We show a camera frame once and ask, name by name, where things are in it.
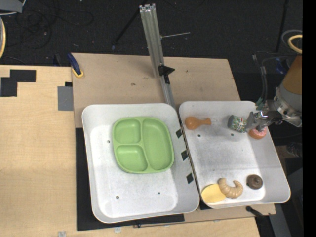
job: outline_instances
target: green divided plate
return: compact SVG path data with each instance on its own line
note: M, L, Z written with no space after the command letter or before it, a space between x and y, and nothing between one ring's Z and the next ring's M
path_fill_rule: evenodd
M129 173L157 173L169 169L174 152L168 127L158 118L121 118L112 130L114 154Z

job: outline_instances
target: black mat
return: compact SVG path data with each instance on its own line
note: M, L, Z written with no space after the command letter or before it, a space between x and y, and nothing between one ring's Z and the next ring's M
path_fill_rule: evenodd
M87 157L85 151L84 133L82 128L76 128L76 174L77 174L77 230L94 230L122 226L138 226L144 224L184 222L184 215L167 215L120 223L105 224L93 215L91 208L90 186Z

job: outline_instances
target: croissant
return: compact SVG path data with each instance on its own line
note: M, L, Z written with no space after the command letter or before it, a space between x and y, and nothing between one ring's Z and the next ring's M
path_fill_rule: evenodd
M231 187L231 186L227 185L226 178L223 177L223 178L219 179L218 185L219 185L221 192L227 198L236 199L237 197L239 197L242 194L243 186L237 180L234 180L233 182L235 184L235 187Z

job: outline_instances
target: black clamp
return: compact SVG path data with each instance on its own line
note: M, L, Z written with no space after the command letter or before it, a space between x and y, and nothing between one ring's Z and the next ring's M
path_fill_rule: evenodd
M165 65L160 65L158 67L158 71L159 71L159 75L164 77L164 81L167 84L170 84L169 74L172 73L174 71L174 69L170 68L170 67L167 67Z

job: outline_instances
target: wooden table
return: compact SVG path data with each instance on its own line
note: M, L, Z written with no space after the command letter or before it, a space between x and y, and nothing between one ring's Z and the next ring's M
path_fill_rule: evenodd
M18 82L16 97L0 97L0 229L3 236L117 236L113 228L77 231L76 136L89 104L164 102L146 56L73 54L84 71L70 67L0 66L36 70L36 82ZM165 57L177 107L185 101L239 100L227 60ZM58 110L57 87L73 82L74 110ZM268 215L273 204L253 206ZM124 236L259 237L244 207L196 210L169 226L122 227Z

